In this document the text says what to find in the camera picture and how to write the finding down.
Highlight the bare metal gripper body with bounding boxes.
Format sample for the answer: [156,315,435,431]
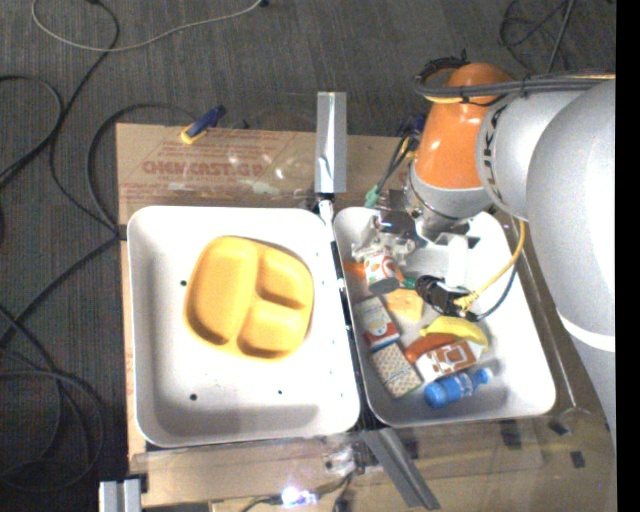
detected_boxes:
[368,188,474,246]

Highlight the white and orange small can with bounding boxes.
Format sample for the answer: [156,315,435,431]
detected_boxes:
[363,252,403,295]

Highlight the white, red and blue carton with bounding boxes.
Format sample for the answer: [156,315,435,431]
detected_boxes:
[353,295,401,351]

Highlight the orange sausage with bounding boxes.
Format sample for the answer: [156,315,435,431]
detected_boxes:
[403,333,459,364]

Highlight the yellow banana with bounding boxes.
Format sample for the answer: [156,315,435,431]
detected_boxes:
[418,315,490,351]

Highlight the white and orange carton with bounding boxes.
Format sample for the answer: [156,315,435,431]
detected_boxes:
[414,339,484,384]

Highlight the tan biscuit packet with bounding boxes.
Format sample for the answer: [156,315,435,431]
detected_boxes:
[369,342,424,400]

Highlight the yellow divided plate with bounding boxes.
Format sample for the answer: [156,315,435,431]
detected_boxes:
[183,234,316,360]

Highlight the blue plastic bottle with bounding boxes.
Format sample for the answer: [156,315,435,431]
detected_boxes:
[423,367,494,409]

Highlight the white plastic tray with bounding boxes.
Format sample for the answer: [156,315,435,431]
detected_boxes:
[126,204,362,449]
[332,205,558,429]

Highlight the brown cardboard board, red print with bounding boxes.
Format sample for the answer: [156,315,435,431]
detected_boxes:
[115,122,576,507]

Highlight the black cylinder on white bracket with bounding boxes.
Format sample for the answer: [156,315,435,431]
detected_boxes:
[414,233,482,320]

